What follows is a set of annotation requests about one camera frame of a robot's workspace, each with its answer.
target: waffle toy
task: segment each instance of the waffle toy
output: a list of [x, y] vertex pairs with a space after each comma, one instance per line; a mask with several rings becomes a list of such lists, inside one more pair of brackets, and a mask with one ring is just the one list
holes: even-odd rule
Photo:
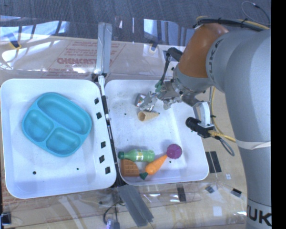
[[123, 177], [138, 177], [140, 175], [140, 172], [135, 162], [129, 159], [122, 159], [121, 174]]

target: blue plate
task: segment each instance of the blue plate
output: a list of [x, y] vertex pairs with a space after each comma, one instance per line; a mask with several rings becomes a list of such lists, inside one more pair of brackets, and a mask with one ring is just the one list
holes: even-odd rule
[[91, 128], [90, 115], [58, 93], [41, 95], [22, 120], [25, 136], [58, 157], [67, 157], [76, 152]]

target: green bottle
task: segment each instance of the green bottle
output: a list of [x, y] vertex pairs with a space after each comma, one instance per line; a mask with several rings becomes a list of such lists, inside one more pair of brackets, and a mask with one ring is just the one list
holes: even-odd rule
[[152, 162], [154, 161], [154, 151], [152, 150], [143, 150], [143, 149], [133, 149], [127, 153], [123, 151], [118, 154], [119, 159], [129, 159], [133, 162]]

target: divided white tray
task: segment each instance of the divided white tray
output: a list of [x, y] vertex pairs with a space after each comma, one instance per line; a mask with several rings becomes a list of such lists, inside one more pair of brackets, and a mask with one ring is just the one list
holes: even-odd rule
[[[22, 119], [42, 94], [56, 92], [83, 108], [92, 130], [71, 156], [57, 157], [31, 142]], [[88, 80], [11, 79], [0, 88], [5, 179], [17, 198], [36, 198], [110, 187], [116, 179], [112, 147], [98, 86]]]
[[[179, 159], [167, 158], [160, 170], [147, 176], [123, 177], [130, 185], [152, 185], [203, 180], [209, 173], [209, 166], [201, 137], [186, 125], [188, 117], [194, 117], [193, 109], [185, 103], [175, 103], [164, 110], [158, 100], [153, 111], [159, 116], [142, 122], [138, 119], [140, 109], [135, 106], [137, 95], [155, 91], [153, 80], [111, 80], [105, 86], [109, 117], [116, 153], [131, 149], [151, 149], [156, 158], [166, 153], [170, 144], [178, 144], [183, 149]], [[144, 172], [146, 162], [136, 162]]]

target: table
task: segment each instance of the table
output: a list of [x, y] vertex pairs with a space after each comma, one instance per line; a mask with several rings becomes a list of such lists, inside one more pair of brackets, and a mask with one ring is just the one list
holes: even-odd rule
[[[140, 26], [135, 28], [141, 30], [135, 32], [125, 31], [120, 23], [113, 25], [107, 82], [129, 77], [159, 79], [163, 73], [165, 51], [171, 46], [183, 51], [194, 32], [192, 28], [168, 21], [136, 21]], [[96, 67], [97, 24], [4, 16], [1, 22], [0, 85], [9, 78], [23, 77], [90, 79]], [[18, 38], [21, 48], [16, 44], [12, 48], [6, 26]], [[69, 50], [68, 45], [72, 45], [73, 50]], [[171, 76], [172, 71], [168, 71], [166, 78]], [[197, 98], [207, 101], [209, 94], [206, 92]], [[233, 136], [224, 94], [216, 93], [214, 106], [221, 129]], [[154, 217], [142, 228], [216, 228], [220, 225], [244, 228], [246, 183], [238, 148], [231, 143], [235, 152], [232, 157], [218, 141], [210, 138], [202, 141], [210, 158], [210, 173], [206, 179], [136, 187]], [[106, 219], [117, 218], [121, 228], [136, 227], [126, 206], [117, 203], [116, 187], [43, 198], [13, 197], [5, 186], [2, 150], [1, 142], [2, 203], [3, 213], [8, 218], [4, 228], [105, 228], [104, 215]]]

